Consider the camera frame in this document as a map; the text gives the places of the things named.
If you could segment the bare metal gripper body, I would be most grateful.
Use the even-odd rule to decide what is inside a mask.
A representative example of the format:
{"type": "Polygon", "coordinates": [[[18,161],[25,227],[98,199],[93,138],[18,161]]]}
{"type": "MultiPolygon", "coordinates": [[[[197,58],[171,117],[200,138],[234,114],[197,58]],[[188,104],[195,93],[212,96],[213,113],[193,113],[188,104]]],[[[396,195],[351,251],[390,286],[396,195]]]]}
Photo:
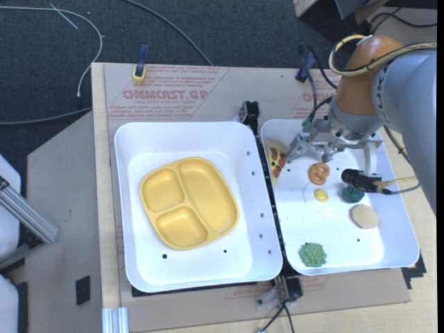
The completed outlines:
{"type": "Polygon", "coordinates": [[[363,148],[374,133],[374,116],[307,117],[308,142],[330,148],[363,148]]]}

